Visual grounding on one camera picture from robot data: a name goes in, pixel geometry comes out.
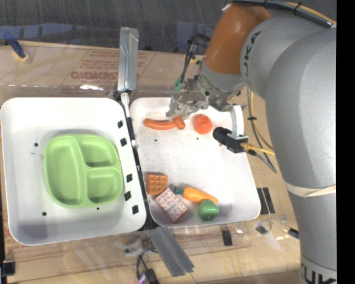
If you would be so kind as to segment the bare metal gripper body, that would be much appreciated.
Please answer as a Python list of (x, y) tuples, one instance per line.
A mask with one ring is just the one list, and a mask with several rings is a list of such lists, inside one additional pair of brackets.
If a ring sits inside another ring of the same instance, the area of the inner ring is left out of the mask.
[(212, 107), (217, 111), (228, 111), (231, 101), (241, 94), (242, 83), (226, 83), (225, 80), (211, 82), (205, 75), (196, 75), (193, 79), (185, 79), (179, 84), (178, 98), (181, 109), (183, 106), (207, 109)]

